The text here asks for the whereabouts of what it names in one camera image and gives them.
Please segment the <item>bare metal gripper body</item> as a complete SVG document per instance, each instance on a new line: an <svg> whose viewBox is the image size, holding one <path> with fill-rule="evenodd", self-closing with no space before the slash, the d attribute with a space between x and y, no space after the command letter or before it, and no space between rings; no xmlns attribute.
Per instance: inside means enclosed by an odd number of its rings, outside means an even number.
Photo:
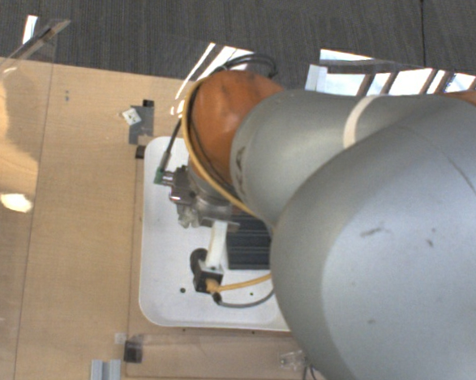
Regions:
<svg viewBox="0 0 476 380"><path fill-rule="evenodd" d="M170 181L169 199L177 207L178 222L184 228L211 228L216 222L226 222L229 231L238 231L233 206L191 166L177 167Z"/></svg>

